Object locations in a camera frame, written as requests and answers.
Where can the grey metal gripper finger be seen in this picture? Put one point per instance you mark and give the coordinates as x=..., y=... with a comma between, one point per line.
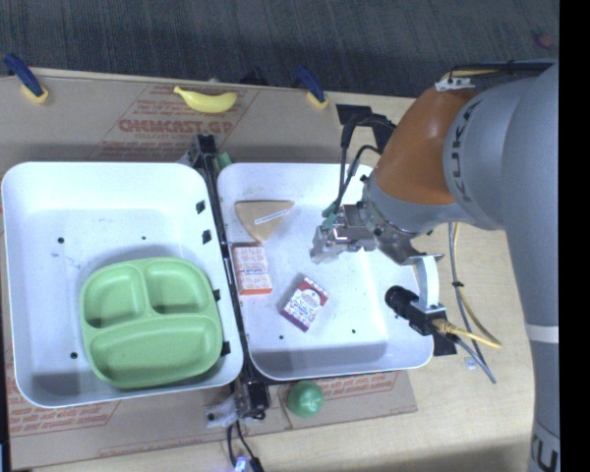
x=326, y=233
x=320, y=253

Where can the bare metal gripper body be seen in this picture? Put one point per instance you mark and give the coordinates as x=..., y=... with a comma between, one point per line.
x=359, y=229

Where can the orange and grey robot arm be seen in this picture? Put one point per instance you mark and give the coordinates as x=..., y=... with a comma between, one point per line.
x=501, y=155

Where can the purple and red carton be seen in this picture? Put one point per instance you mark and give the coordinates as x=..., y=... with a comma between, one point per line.
x=305, y=305

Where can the tan pizza slice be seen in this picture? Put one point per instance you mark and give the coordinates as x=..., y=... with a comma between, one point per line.
x=260, y=217

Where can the orange carton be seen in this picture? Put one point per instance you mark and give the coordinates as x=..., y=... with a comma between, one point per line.
x=252, y=273

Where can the thin black and white rod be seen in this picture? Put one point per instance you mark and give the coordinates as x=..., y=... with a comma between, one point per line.
x=226, y=263

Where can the white plastic tray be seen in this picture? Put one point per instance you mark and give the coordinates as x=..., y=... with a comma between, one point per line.
x=103, y=204
x=349, y=347

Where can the green round toy fruit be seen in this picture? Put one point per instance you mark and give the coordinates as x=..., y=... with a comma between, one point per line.
x=305, y=398

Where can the yellow banana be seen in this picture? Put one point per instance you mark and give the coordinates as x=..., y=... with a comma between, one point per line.
x=207, y=100

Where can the green divided plate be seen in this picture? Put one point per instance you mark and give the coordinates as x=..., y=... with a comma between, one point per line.
x=147, y=332

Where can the brown cardboard board, red print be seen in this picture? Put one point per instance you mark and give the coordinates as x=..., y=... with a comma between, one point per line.
x=78, y=116

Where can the black cylinder on white bracket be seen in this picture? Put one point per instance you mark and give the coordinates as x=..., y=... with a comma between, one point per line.
x=408, y=305

